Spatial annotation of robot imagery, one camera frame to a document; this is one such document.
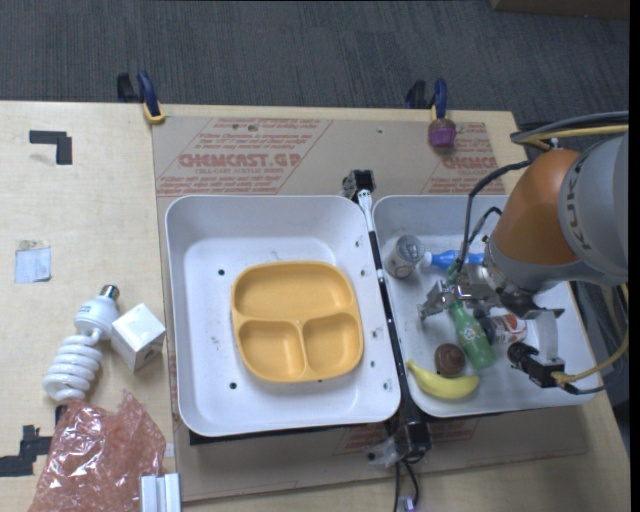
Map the red and white can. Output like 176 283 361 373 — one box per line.
478 313 529 347

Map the thin black and white rod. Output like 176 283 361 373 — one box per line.
356 189 427 427

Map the black block with thin wires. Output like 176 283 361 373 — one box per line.
342 169 377 199
398 421 434 457

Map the purple cupcake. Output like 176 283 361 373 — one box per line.
427 117 458 149

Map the white plastic tray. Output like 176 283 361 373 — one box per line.
371 194 606 419
164 194 403 438

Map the yellow divided plate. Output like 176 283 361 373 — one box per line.
229 260 365 384

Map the brown cardboard board, red print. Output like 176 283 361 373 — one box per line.
151 115 591 503

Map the white cube box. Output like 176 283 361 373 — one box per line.
110 301 168 373

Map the pink bubble wrap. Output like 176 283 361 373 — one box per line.
27 389 168 512

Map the black cylinder on white bracket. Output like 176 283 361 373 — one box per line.
506 305 569 390

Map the green bottle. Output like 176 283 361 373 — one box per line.
446 298 498 372

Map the white spiral light bulb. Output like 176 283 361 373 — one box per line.
41 283 123 404

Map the yellow banana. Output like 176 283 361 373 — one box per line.
405 358 481 402

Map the brown chocolate swirl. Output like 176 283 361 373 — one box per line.
433 342 468 378

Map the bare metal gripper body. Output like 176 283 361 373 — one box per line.
452 261 507 308

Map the grey and white can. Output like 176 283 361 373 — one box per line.
383 234 427 280

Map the blue and white bottle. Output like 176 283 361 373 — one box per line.
418 248 486 274

